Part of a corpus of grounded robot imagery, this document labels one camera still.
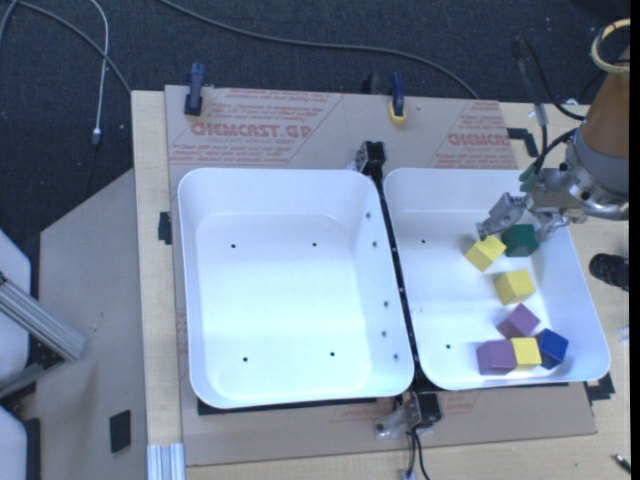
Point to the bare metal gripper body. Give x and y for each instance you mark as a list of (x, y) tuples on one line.
[(557, 195)]

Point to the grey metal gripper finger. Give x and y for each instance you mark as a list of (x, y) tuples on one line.
[(502, 215), (551, 225)]

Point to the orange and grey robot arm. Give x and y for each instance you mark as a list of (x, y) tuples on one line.
[(607, 118)]

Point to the green cube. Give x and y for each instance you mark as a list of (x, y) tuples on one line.
[(522, 243)]

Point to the yellow cube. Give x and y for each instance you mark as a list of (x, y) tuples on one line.
[(515, 287), (526, 354), (484, 254)]

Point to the white plastic tray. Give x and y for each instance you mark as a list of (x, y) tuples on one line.
[(285, 293), (445, 298)]

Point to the purple cube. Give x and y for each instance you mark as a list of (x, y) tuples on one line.
[(519, 322), (495, 357)]

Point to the thin black and white rod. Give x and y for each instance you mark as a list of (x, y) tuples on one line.
[(398, 273)]

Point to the blue cube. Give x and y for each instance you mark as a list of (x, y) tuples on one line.
[(553, 348)]

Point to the brown cardboard board red print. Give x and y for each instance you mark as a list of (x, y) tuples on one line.
[(300, 130)]

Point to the black cylinder on white bracket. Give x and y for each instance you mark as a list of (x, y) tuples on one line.
[(611, 269)]

